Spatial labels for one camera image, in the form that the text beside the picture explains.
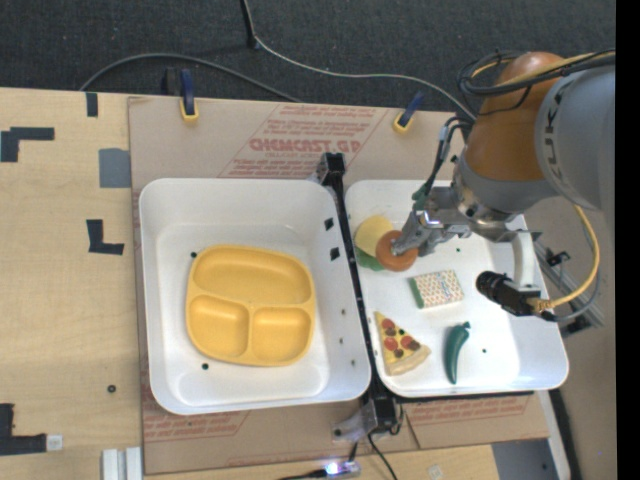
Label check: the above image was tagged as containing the yellow cylinder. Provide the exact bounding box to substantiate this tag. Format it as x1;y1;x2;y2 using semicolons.
353;214;397;259

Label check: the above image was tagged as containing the green lettuce leaf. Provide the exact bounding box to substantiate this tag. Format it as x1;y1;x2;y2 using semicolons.
354;246;387;273

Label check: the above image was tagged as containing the white patterned carton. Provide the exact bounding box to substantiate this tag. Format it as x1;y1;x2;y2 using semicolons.
408;268;466;311

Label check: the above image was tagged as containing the white plastic tray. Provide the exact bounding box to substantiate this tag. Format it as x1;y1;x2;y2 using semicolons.
137;177;373;416
344;178;571;399

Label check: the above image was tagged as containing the pizza slice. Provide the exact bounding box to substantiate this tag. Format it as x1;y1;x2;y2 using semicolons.
373;310;433;377

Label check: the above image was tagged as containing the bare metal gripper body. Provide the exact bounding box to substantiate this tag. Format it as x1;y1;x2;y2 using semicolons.
411;186;524;238

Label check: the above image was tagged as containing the green chili pepper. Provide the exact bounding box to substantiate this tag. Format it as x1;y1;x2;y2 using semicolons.
443;320;473;386

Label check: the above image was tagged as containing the black block with thin wires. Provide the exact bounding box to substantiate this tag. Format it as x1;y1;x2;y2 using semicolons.
366;394;402;433
318;151;348;188

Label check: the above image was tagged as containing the black cylinder on white bracket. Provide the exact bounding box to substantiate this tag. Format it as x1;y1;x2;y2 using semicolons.
474;230;544;318

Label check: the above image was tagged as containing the brown cardboard board, red print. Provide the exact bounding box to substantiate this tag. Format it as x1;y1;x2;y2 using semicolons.
126;96;552;475

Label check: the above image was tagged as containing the yellow divided plate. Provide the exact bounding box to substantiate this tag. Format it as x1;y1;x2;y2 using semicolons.
184;243;318;368

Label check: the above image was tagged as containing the orange doughnut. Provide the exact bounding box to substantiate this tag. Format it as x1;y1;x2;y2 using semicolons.
374;229;420;273

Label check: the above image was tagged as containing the thin black rod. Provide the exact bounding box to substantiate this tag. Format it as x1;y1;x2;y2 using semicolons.
329;180;389;404

